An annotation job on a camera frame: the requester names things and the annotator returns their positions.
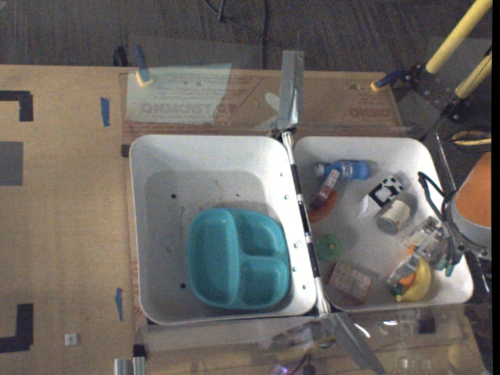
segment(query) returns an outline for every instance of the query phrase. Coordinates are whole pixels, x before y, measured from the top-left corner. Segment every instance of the yellow pole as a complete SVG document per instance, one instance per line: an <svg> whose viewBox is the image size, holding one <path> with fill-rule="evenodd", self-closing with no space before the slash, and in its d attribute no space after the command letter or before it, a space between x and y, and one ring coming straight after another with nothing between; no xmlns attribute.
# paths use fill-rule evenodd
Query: yellow pole
<svg viewBox="0 0 500 375"><path fill-rule="evenodd" d="M428 73L436 74L450 59L455 50L483 18L484 14L493 6L493 0L476 0L469 11L463 16L441 47L434 53L425 69Z"/></svg>
<svg viewBox="0 0 500 375"><path fill-rule="evenodd" d="M474 68L474 71L462 81L462 83L455 89L455 94L459 98L468 98L470 94L476 90L477 86L486 79L491 73L493 68L493 52L486 55L479 65Z"/></svg>

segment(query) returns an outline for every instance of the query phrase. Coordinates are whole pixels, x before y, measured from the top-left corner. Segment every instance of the teal divided plate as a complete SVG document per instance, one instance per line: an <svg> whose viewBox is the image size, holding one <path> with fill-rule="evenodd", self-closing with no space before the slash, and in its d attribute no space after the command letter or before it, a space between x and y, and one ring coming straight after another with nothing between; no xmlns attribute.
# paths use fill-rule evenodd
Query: teal divided plate
<svg viewBox="0 0 500 375"><path fill-rule="evenodd" d="M191 290L223 309L267 309L288 292L290 264L283 229L259 212L208 209L187 237Z"/></svg>

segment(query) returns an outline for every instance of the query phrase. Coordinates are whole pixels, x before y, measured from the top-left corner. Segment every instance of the white plastic tray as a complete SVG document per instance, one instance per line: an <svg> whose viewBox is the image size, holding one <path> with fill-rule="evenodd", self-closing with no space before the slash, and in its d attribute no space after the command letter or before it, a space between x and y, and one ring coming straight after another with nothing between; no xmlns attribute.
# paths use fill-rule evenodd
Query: white plastic tray
<svg viewBox="0 0 500 375"><path fill-rule="evenodd" d="M473 293L473 281L462 259L451 277L444 271L434 271L434 280L427 297L420 302L397 303L385 279L397 266L407 248L402 240L428 216L434 216L427 204L417 173L422 171L439 184L434 163L424 145L399 137L304 137L295 146L295 160L302 193L309 204L320 189L321 179L313 174L316 163L333 163L339 159L363 159L370 163L372 176L367 180L339 180L336 206L330 215L312 224L316 240L323 234L335 234L345 248L341 261L373 277L364 304L349 298L336 287L327 284L330 265L320 264L327 299L337 308L352 311L370 311L447 305L466 302ZM387 175L397 175L407 191L418 199L417 214L407 228L391 237L381 232L374 218L358 218L359 203ZM438 193L432 194L439 203Z"/></svg>

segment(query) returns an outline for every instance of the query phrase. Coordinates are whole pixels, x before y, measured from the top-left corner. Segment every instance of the toy banana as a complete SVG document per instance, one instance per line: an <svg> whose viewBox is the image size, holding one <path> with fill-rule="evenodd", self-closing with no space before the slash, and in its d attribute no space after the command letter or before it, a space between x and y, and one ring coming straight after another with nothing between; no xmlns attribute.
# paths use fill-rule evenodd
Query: toy banana
<svg viewBox="0 0 500 375"><path fill-rule="evenodd" d="M418 302L429 291L431 280L432 269L430 268L429 263L425 259L419 258L419 263L415 273L415 280L405 293L396 296L396 300L398 302Z"/></svg>

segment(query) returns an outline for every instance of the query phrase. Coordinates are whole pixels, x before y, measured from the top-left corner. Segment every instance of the green object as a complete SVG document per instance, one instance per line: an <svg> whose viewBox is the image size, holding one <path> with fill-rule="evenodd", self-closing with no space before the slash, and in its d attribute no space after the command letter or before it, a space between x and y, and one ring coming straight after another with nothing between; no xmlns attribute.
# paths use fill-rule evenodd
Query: green object
<svg viewBox="0 0 500 375"><path fill-rule="evenodd" d="M448 266L449 262L447 259L440 259L437 264L434 266L436 271L442 271Z"/></svg>
<svg viewBox="0 0 500 375"><path fill-rule="evenodd" d="M333 234L325 234L316 242L316 255L319 261L325 263L337 261L343 251L342 242Z"/></svg>
<svg viewBox="0 0 500 375"><path fill-rule="evenodd" d="M397 286L394 286L394 287L391 289L391 293L392 293L394 296L402 295L402 294L403 294L403 285L402 285L402 284L398 284Z"/></svg>
<svg viewBox="0 0 500 375"><path fill-rule="evenodd" d="M447 278L449 278L452 275L454 269L455 269L455 266L452 264L450 264L446 267L445 275Z"/></svg>

